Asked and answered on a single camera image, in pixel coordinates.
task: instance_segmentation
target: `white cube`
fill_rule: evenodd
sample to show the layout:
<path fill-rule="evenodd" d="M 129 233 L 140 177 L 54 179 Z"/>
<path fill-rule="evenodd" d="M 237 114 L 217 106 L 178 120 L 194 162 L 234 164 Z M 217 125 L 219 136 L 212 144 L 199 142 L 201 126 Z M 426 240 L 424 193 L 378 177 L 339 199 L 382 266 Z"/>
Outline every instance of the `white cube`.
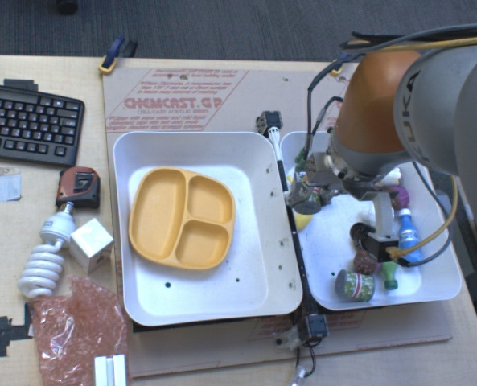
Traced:
<path fill-rule="evenodd" d="M 109 259 L 113 242 L 104 226 L 93 218 L 70 235 L 69 252 L 90 273 Z"/>

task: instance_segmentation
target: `cable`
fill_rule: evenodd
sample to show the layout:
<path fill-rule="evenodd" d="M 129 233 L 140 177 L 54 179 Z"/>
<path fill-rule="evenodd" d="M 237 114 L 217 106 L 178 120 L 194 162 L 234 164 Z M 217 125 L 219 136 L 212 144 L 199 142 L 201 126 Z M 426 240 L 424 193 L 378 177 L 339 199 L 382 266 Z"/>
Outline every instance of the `cable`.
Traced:
<path fill-rule="evenodd" d="M 393 45 L 381 48 L 379 51 L 431 50 L 434 48 L 474 46 L 476 44 L 477 37 L 470 37 L 469 39 L 443 40 L 439 42 Z"/>
<path fill-rule="evenodd" d="M 393 247 L 393 246 L 386 248 L 386 252 L 390 255 L 392 260 L 398 261 L 398 259 L 400 257 L 403 257 L 403 256 L 407 255 L 408 253 L 411 253 L 414 250 L 417 250 L 418 248 L 421 248 L 422 246 L 428 244 L 432 240 L 436 239 L 438 237 L 438 235 L 440 235 L 440 233 L 442 233 L 446 228 L 449 227 L 449 225 L 451 224 L 451 222 L 454 219 L 454 215 L 455 215 L 456 209 L 458 207 L 458 188 L 457 188 L 457 185 L 456 185 L 456 178 L 453 175 L 451 175 L 450 176 L 450 181 L 451 181 L 451 185 L 453 187 L 453 201 L 452 201 L 452 204 L 451 204 L 451 210 L 450 210 L 449 216 L 447 217 L 444 224 L 440 228 L 438 228 L 434 233 L 432 233 L 431 235 L 426 237 L 420 243 L 415 244 L 411 248 L 401 249 L 401 248 L 396 248 L 396 247 Z M 425 259 L 424 261 L 419 261 L 419 262 L 414 262 L 414 263 L 418 263 L 419 265 L 421 265 L 423 263 L 427 263 L 427 261 L 428 260 Z"/>
<path fill-rule="evenodd" d="M 341 54 L 337 60 L 331 62 L 328 66 L 326 66 L 315 78 L 311 81 L 310 86 L 308 87 L 308 95 L 306 101 L 306 119 L 307 119 L 307 132 L 306 132 L 306 143 L 303 149 L 303 158 L 304 160 L 308 159 L 308 155 L 311 149 L 311 142 L 312 142 L 312 133 L 311 133 L 311 94 L 313 89 L 320 83 L 320 81 L 326 77 L 331 71 L 339 70 L 344 63 L 352 62 L 362 55 L 346 55 Z"/>
<path fill-rule="evenodd" d="M 419 168 L 418 164 L 416 162 L 413 162 L 413 167 L 415 167 L 415 170 L 417 171 L 419 177 L 421 178 L 422 180 L 422 183 L 424 184 L 424 186 L 426 187 L 427 191 L 431 194 L 431 196 L 433 197 L 434 201 L 437 202 L 438 206 L 440 207 L 440 209 L 442 210 L 442 213 L 444 214 L 444 216 L 448 216 L 448 213 L 447 213 L 447 209 L 445 208 L 445 206 L 442 204 L 442 202 L 440 201 L 440 199 L 438 198 L 438 196 L 436 195 L 436 193 L 433 191 L 433 189 L 431 189 L 431 186 L 430 184 L 426 181 L 426 179 L 424 178 L 424 175 L 422 174 L 421 172 L 421 169 Z M 405 267 L 414 267 L 414 266 L 420 266 L 420 265 L 424 265 L 425 263 L 429 263 L 430 261 L 432 261 L 433 259 L 436 259 L 438 256 L 440 256 L 442 253 L 444 253 L 446 251 L 446 249 L 449 247 L 450 245 L 450 242 L 452 240 L 452 230 L 451 230 L 451 227 L 450 225 L 447 227 L 447 240 L 446 242 L 443 244 L 443 246 L 437 250 L 434 254 L 432 254 L 431 256 L 427 257 L 426 259 L 422 259 L 421 261 L 412 261 L 412 262 L 409 262 L 407 261 L 405 258 L 401 257 L 399 258 L 399 260 L 397 261 L 397 263 L 401 266 L 405 266 Z"/>
<path fill-rule="evenodd" d="M 339 46 L 342 48 L 343 52 L 348 54 L 364 54 L 369 51 L 377 51 L 385 47 L 393 46 L 398 43 L 409 42 L 409 41 L 420 41 L 422 39 L 429 39 L 430 37 L 441 36 L 441 40 L 451 40 L 458 39 L 459 36 L 462 37 L 476 37 L 477 36 L 477 23 L 473 24 L 460 24 L 456 26 L 448 27 L 439 27 L 434 29 L 429 29 L 425 31 L 419 31 L 409 35 L 397 36 L 394 39 L 386 39 L 382 43 L 354 43 L 354 42 L 345 42 L 341 43 Z M 383 40 L 383 36 L 377 36 L 376 39 Z"/>
<path fill-rule="evenodd" d="M 311 369 L 304 374 L 304 377 L 309 377 L 309 376 L 313 375 L 313 372 L 317 368 L 317 359 L 315 357 L 315 351 L 313 350 L 313 346 L 312 347 L 309 347 L 309 346 L 306 346 L 306 345 L 304 345 L 304 346 L 308 348 L 308 350 L 310 351 L 310 356 L 311 356 Z M 295 367 L 297 367 L 299 365 L 300 359 L 301 359 L 301 347 L 298 347 L 297 348 L 297 358 L 295 360 Z"/>
<path fill-rule="evenodd" d="M 324 107 L 322 107 L 322 110 L 320 110 L 320 113 L 317 116 L 317 121 L 315 122 L 315 125 L 313 126 L 313 130 L 311 130 L 311 136 L 315 136 L 315 133 L 317 133 L 317 130 L 319 129 L 320 123 L 322 123 L 322 121 L 324 120 L 324 117 L 327 114 L 327 109 L 335 101 L 339 101 L 340 103 L 342 103 L 343 98 L 340 96 L 333 96 L 331 99 L 327 101 L 327 103 L 324 105 Z"/>

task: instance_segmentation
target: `small bottle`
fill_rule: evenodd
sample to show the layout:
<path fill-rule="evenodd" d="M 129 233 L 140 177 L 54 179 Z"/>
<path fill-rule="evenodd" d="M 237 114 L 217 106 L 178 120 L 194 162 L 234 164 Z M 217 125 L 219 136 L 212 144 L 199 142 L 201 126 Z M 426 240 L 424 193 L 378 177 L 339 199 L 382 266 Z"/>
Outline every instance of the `small bottle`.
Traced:
<path fill-rule="evenodd" d="M 399 216 L 399 220 L 401 222 L 401 226 L 399 227 L 399 248 L 412 248 L 415 244 L 418 244 L 421 241 L 418 236 L 417 229 L 412 222 L 412 213 L 408 208 L 405 208 L 401 209 L 397 215 Z M 403 258 L 410 263 L 421 261 L 422 252 L 418 248 L 417 250 L 413 250 L 412 252 L 403 256 Z"/>
<path fill-rule="evenodd" d="M 396 279 L 396 270 L 399 265 L 395 261 L 385 261 L 381 264 L 381 272 L 384 276 L 384 288 L 395 290 L 399 287 Z"/>

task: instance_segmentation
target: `black keyboard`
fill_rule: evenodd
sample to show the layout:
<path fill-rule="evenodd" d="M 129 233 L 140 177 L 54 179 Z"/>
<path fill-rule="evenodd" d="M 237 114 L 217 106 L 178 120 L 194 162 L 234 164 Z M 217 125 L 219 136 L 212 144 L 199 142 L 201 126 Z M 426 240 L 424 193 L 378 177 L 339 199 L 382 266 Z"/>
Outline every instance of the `black keyboard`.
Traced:
<path fill-rule="evenodd" d="M 75 166 L 84 103 L 0 85 L 0 158 Z"/>

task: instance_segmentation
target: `blue clip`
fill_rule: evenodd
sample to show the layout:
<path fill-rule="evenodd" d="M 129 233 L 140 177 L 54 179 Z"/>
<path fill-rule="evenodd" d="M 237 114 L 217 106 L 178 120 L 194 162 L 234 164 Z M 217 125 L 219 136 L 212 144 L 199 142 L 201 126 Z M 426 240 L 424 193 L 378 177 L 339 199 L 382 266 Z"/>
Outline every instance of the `blue clip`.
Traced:
<path fill-rule="evenodd" d="M 101 64 L 99 64 L 99 70 L 102 74 L 109 74 L 113 71 L 115 64 L 117 64 L 118 53 L 124 41 L 125 36 L 121 35 L 115 39 L 109 48 L 108 53 L 104 56 L 104 59 L 102 59 Z"/>

